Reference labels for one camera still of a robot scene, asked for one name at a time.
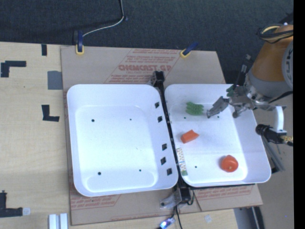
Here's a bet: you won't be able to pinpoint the white plastic tray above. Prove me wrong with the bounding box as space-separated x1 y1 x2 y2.
164 83 272 188
66 83 179 198

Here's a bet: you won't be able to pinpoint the brown cardboard board red print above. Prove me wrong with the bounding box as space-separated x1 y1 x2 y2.
60 46 264 226

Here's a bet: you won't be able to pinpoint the green pea pods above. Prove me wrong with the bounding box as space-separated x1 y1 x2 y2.
185 101 204 116

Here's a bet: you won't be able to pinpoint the black cylinder on white bracket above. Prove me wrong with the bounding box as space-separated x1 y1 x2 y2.
255 105 288 144

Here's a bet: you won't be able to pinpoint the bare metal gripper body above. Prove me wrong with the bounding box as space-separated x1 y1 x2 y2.
228 90 275 112

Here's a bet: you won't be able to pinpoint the white patterned packet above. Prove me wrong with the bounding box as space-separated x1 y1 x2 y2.
176 147 189 177

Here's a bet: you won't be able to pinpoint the black block with thin wires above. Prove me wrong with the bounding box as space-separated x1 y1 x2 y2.
176 187 193 204
151 71 166 87

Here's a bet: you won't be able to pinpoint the red tomato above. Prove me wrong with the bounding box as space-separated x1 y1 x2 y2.
219 154 239 173

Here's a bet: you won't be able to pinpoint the orange carrot piece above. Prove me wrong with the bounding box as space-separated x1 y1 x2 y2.
180 129 200 144

